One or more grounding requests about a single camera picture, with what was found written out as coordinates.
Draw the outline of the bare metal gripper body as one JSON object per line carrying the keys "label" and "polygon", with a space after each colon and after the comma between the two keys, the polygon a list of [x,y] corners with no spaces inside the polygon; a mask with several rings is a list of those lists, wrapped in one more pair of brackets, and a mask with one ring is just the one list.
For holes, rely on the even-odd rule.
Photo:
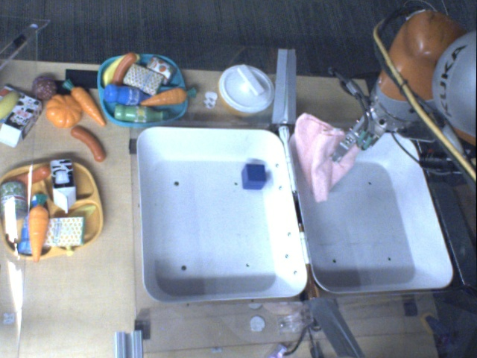
{"label": "bare metal gripper body", "polygon": [[388,117],[382,109],[371,107],[347,132],[344,145],[347,149],[356,145],[361,150],[371,148],[386,132]]}

